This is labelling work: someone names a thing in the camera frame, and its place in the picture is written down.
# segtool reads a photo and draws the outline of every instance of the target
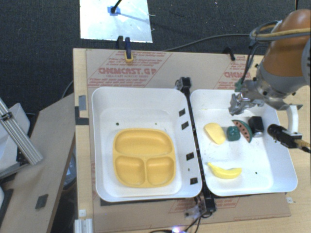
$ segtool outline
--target wooden board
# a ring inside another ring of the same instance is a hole
[[[31,140],[44,159],[28,165],[3,188],[13,195],[1,233],[50,232],[57,210],[74,139],[74,97],[70,95],[42,110]],[[48,194],[45,207],[35,209],[39,196]]]

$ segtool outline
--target wooden table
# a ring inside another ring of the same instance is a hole
[[[172,83],[170,81],[170,75],[175,75],[174,78],[181,77],[181,75],[195,75],[195,69],[180,71],[177,67],[183,65],[184,62],[188,62],[190,67],[196,66],[196,61],[204,59],[205,55],[202,54],[183,54],[178,53],[175,55],[176,58],[170,59],[170,64],[172,69],[161,69],[164,72],[163,79],[153,79],[148,81],[148,86],[165,87],[167,83]],[[222,55],[210,54],[207,59],[211,60],[208,66],[209,72],[219,72],[218,66],[224,65],[224,57]],[[256,56],[254,63],[259,63],[262,56]],[[74,50],[74,85],[75,85],[75,106],[77,115],[81,120],[88,120],[89,117],[89,107],[88,103],[83,110],[79,111],[79,99],[83,98],[88,101],[88,73],[86,70],[86,50],[78,49]],[[251,70],[251,76],[254,76],[254,68]],[[197,75],[195,76],[196,84],[200,85],[208,79],[208,76]],[[310,88],[301,88],[295,96],[287,98],[288,103],[302,103],[304,106],[299,111],[299,131],[303,134],[303,139],[310,142]],[[285,112],[278,112],[279,120],[281,125],[287,126],[287,115]],[[76,139],[77,139],[77,182],[78,182],[78,209],[83,209],[84,215],[80,215],[80,219],[93,218],[93,191],[92,191],[92,167],[91,167],[91,150],[90,150],[90,136],[89,136],[89,126],[88,123],[81,123],[76,125]],[[258,219],[258,220],[248,220],[248,221],[233,221],[224,223],[209,223],[209,219],[202,219],[201,226],[198,232],[215,232],[215,233],[235,233],[235,232],[267,232],[267,233],[292,233],[292,232],[309,232],[311,227],[311,185],[310,185],[310,154],[307,154],[298,149],[291,149],[290,155],[294,163],[296,174],[298,177],[298,187],[293,192],[287,194],[289,201],[293,201],[289,207],[292,212],[290,217],[280,217],[280,218],[270,218],[270,219]],[[129,231],[131,233],[148,233],[151,229],[147,230],[135,230]]]

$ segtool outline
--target toy watermelon slice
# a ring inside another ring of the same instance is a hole
[[[251,142],[253,138],[253,133],[251,128],[243,121],[232,120],[232,122],[238,127],[241,134],[245,137],[248,142]]]

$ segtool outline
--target green toy object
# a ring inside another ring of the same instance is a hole
[[[242,79],[239,79],[237,82],[235,82],[234,86],[235,86],[234,92],[240,92],[243,87]]]
[[[251,128],[247,125],[247,123],[241,120],[232,120],[232,122],[238,127],[241,134],[245,137],[248,142],[252,141],[253,133]]]
[[[237,141],[241,137],[237,126],[230,126],[227,129],[227,139],[230,142]]]

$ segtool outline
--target white tray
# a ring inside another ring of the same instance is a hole
[[[260,193],[290,192],[297,186],[297,176],[288,149],[266,132],[270,124],[278,124],[276,111],[268,105],[254,107],[243,114],[231,116],[228,112],[232,91],[196,90],[191,95],[191,104],[198,135],[207,186],[218,196],[236,196]],[[234,126],[233,119],[248,122],[252,116],[261,116],[265,132],[261,138],[248,143],[240,140],[221,145],[213,143],[204,126],[218,123],[226,132]],[[225,169],[242,167],[242,174],[232,180],[215,177],[207,162]]]
[[[202,180],[192,134],[186,97],[175,89],[101,87],[92,94],[96,190],[106,201],[191,198],[200,193]],[[179,112],[185,109],[184,115]],[[182,130],[181,125],[188,122]],[[167,186],[133,188],[114,174],[112,144],[117,132],[150,128],[166,132],[173,141],[175,179]],[[194,158],[186,160],[193,152]],[[192,178],[197,183],[190,184]]]

